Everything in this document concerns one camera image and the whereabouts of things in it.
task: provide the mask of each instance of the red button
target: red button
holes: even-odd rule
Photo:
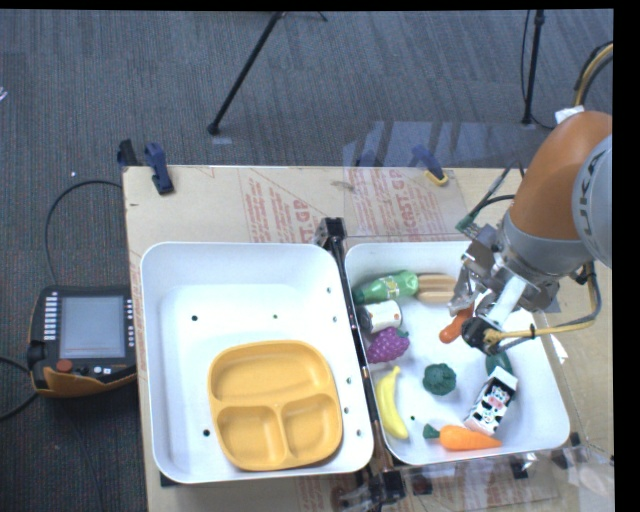
[[[68,359],[58,359],[56,370],[61,373],[70,373],[73,370],[73,363]]]

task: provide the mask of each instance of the yellow divided plate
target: yellow divided plate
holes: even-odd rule
[[[340,445],[333,374],[307,343],[260,341],[224,350],[209,367],[208,386],[220,447],[241,469],[313,464]]]

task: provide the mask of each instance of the white tray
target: white tray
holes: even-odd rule
[[[461,256],[469,242],[362,243],[352,247],[345,257],[350,285],[361,283],[403,269],[415,273],[436,272],[458,276]],[[423,304],[414,297],[399,298],[402,329],[409,332],[409,349],[395,361],[370,364],[375,383],[398,365],[401,373],[396,383],[396,405],[408,430],[409,438],[399,440],[384,433],[391,453],[412,465],[452,462],[477,457],[553,449],[569,435],[569,417],[555,376],[540,338],[526,341],[507,351],[518,378],[515,400],[494,434],[502,441],[499,448],[448,451],[437,440],[424,439],[425,423],[440,428],[446,423],[462,424],[478,392],[487,379],[485,356],[458,337],[442,343],[439,332],[451,323],[446,304]],[[528,329],[533,317],[526,311],[513,313],[505,330]],[[363,343],[370,336],[361,332]],[[422,385],[424,369],[429,364],[446,363],[457,375],[456,389],[436,396]]]
[[[141,262],[153,454],[179,483],[357,471],[373,435],[338,267],[311,244],[166,242]],[[245,471],[218,443],[207,372],[222,350],[294,339],[327,360],[342,410],[343,437],[322,463]]]

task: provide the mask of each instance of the clamp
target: clamp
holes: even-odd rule
[[[169,177],[167,160],[164,150],[157,142],[149,142],[144,148],[144,156],[147,164],[153,168],[154,175],[151,177],[160,195],[173,192],[173,183]]]
[[[424,175],[433,181],[436,185],[441,187],[447,181],[449,181],[449,177],[442,170],[442,166],[438,159],[433,155],[431,151],[425,148],[422,144],[418,144],[417,146],[411,149],[413,153],[413,158],[411,159],[411,163],[409,167],[413,167],[418,162],[422,162],[427,166],[427,171],[425,171]]]

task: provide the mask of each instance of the gray carpet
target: gray carpet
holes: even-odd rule
[[[420,143],[444,167],[526,166],[591,52],[613,39],[613,9],[546,10],[523,123],[534,13],[289,12],[212,137],[270,11],[0,9],[0,355],[25,362],[34,301],[52,282],[52,203],[82,180],[120,183],[125,139],[140,160],[160,143],[169,164],[368,155],[396,166]],[[612,113],[612,99],[610,64],[585,105]],[[58,283],[128,282],[122,210],[120,191],[103,185],[59,203],[48,229]],[[27,375],[0,362],[0,415],[30,393]],[[2,511],[146,510],[135,384],[37,398],[0,421],[0,453]]]

